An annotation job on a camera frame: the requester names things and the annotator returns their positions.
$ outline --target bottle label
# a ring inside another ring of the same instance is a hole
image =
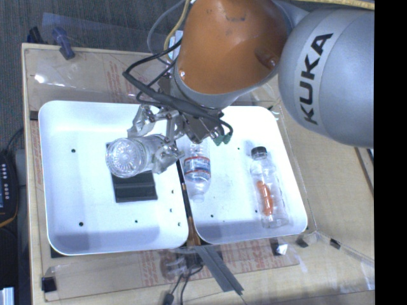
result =
[[[184,160],[184,174],[188,180],[198,182],[210,179],[210,159],[203,156],[189,157]]]

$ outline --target electronic device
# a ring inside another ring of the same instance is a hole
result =
[[[11,222],[17,214],[18,181],[13,163],[0,152],[0,227]]]

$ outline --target bottle cap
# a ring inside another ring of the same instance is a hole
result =
[[[259,146],[252,149],[252,157],[257,154],[267,153],[266,147]]]

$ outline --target orange object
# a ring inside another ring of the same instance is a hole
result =
[[[263,213],[266,216],[272,215],[273,214],[273,199],[272,199],[272,194],[270,192],[270,189],[268,186],[263,183],[262,181],[258,180],[256,183],[256,186],[260,192],[260,197],[263,202]]]
[[[198,93],[235,92],[268,77],[286,40],[272,0],[197,0],[185,20],[178,72]]]

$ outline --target plastic water bottle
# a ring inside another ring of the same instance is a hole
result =
[[[184,178],[188,196],[194,202],[203,202],[210,186],[210,158],[208,138],[200,144],[190,143],[185,151]]]
[[[164,143],[161,135],[116,139],[106,151],[107,167],[113,175],[123,179],[151,170],[154,153]]]
[[[289,219],[276,167],[268,158],[265,147],[253,148],[251,156],[253,161],[250,173],[261,213],[261,224],[264,228],[283,226]]]

